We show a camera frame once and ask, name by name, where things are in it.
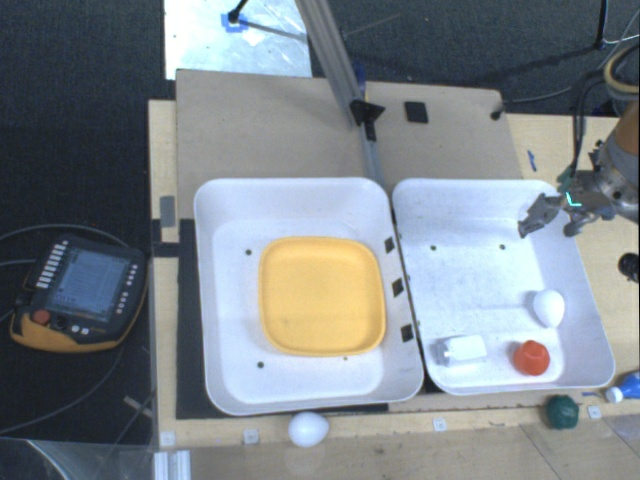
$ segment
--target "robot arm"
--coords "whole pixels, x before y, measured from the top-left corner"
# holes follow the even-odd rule
[[[606,141],[598,141],[596,149],[589,153],[593,169],[576,170],[583,122],[582,116],[578,118],[574,115],[574,159],[558,177],[560,195],[538,196],[529,208],[527,217],[518,222],[518,232],[522,238],[543,228],[560,210],[570,218],[570,222],[564,227],[564,234],[568,237],[579,234],[585,224],[598,218],[611,220],[620,215],[638,223],[638,86],[615,79],[616,62],[633,49],[637,49],[637,45],[614,56],[605,66],[602,75],[597,73],[601,77],[599,83],[604,81],[614,98],[624,99],[629,104]],[[596,73],[590,73],[582,81],[594,78],[594,75]],[[584,105],[585,94],[583,89],[577,110]],[[628,279],[638,282],[637,254],[625,254],[620,259],[618,268]]]

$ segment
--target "white egg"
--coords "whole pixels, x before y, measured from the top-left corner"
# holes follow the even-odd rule
[[[542,290],[533,298],[533,310],[546,327],[558,327],[564,318],[564,298],[555,290]]]
[[[291,418],[289,437],[293,444],[309,448],[320,443],[329,433],[329,421],[315,412],[301,412]]]

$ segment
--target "white tray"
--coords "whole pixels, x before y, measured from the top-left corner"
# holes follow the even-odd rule
[[[427,370],[444,391],[471,395],[498,391],[593,387],[607,384],[615,363],[578,248],[561,215],[521,239],[517,221],[538,194],[555,194],[539,181],[409,179],[393,192],[402,255],[409,277]],[[532,309],[533,295],[562,294],[564,319],[547,329]],[[479,334],[487,357],[444,366],[435,355],[446,338]],[[512,364],[529,339],[551,355],[539,377]]]
[[[195,220],[206,388],[218,408],[242,416],[386,403],[420,389],[423,364],[417,340],[407,339],[407,291],[393,293],[402,264],[389,200],[378,185],[361,178],[214,180],[196,194]],[[262,250],[287,236],[348,238],[373,251],[387,307],[378,347],[346,358],[301,357],[269,343],[260,324],[258,266]],[[387,252],[389,239],[394,247]]]

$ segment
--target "dark carpet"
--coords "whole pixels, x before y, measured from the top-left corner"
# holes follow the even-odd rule
[[[600,0],[330,0],[352,58],[371,80],[499,89],[506,100],[570,86],[610,51],[593,48]],[[639,0],[610,0],[617,39]],[[367,25],[400,15],[372,28]],[[173,98],[164,79],[163,0],[0,0],[0,235],[66,222],[149,252],[146,105]],[[637,22],[629,34],[637,34]],[[320,74],[314,60],[314,73]],[[606,100],[593,95],[592,106]],[[567,95],[507,106],[567,114]],[[0,262],[55,236],[0,243]],[[0,269],[0,315],[25,267]],[[114,374],[90,398],[11,437],[112,442],[152,389],[147,308]],[[0,433],[87,392],[119,351],[61,356],[11,342],[0,324]],[[141,417],[124,443],[144,443]]]

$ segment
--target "red emergency stop button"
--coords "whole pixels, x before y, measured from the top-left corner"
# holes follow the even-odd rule
[[[48,309],[38,309],[31,314],[31,320],[40,325],[47,325],[51,320],[51,313]]]

